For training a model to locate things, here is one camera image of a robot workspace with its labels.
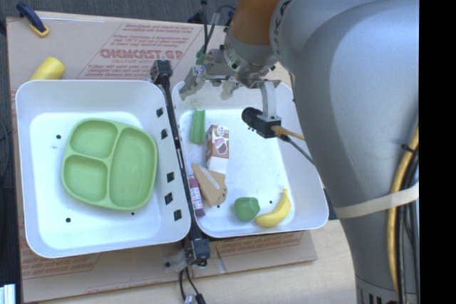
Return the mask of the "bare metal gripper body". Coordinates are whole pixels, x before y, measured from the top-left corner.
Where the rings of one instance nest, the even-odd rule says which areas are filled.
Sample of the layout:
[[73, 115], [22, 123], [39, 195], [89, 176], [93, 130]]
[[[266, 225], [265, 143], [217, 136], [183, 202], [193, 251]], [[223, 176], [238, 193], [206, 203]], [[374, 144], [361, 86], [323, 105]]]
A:
[[270, 48], [213, 48], [204, 56], [202, 73], [208, 80], [257, 86], [276, 63], [277, 58]]

